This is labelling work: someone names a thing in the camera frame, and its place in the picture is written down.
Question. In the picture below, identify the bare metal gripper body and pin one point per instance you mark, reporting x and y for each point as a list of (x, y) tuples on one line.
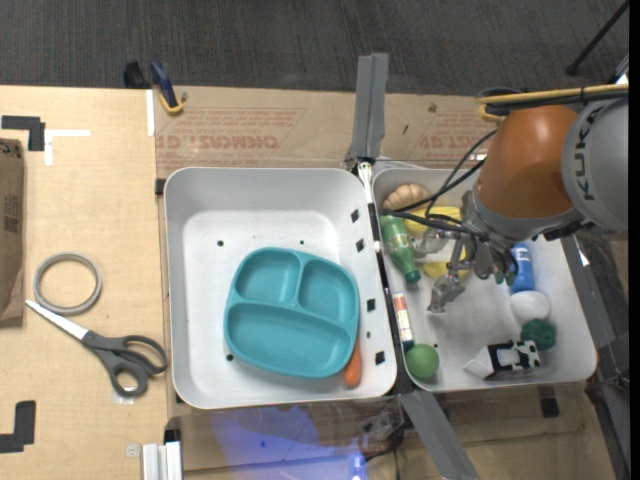
[(481, 257)]

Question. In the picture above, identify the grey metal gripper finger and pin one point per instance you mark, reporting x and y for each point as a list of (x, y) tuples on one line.
[(439, 299), (456, 284)]

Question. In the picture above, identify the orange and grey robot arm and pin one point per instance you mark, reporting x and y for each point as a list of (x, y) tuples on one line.
[(530, 168)]

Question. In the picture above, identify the blue bottle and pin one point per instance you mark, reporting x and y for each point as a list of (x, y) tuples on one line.
[(523, 273)]

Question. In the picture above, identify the white plastic tray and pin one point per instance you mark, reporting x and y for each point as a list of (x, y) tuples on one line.
[(480, 328), (210, 278)]

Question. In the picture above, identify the yellow banana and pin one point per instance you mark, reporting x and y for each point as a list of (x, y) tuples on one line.
[(440, 214)]

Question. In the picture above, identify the green bottle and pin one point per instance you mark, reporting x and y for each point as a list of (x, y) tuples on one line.
[(400, 248)]

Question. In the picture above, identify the green ball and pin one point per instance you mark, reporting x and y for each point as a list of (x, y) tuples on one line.
[(422, 361)]

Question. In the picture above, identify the white egg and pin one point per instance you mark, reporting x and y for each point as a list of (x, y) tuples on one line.
[(530, 305)]

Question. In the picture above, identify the black and white milk carton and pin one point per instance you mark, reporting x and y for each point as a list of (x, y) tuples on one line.
[(515, 357)]

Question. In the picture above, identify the green broccoli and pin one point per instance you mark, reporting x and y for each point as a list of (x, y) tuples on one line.
[(539, 334)]

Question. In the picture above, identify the tan bread roll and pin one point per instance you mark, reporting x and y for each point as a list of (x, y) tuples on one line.
[(404, 198)]

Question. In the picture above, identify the orange carrot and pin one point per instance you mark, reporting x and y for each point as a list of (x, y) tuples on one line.
[(353, 373)]

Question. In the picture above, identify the teal divided plate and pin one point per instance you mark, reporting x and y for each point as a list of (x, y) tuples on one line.
[(290, 328)]

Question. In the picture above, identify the brown cardboard board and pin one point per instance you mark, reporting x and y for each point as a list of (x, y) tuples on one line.
[(280, 128)]

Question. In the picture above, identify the grey tape roll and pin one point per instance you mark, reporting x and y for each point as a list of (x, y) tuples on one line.
[(40, 298)]

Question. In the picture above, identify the brown paper bag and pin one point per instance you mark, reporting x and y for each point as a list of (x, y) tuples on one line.
[(10, 228)]

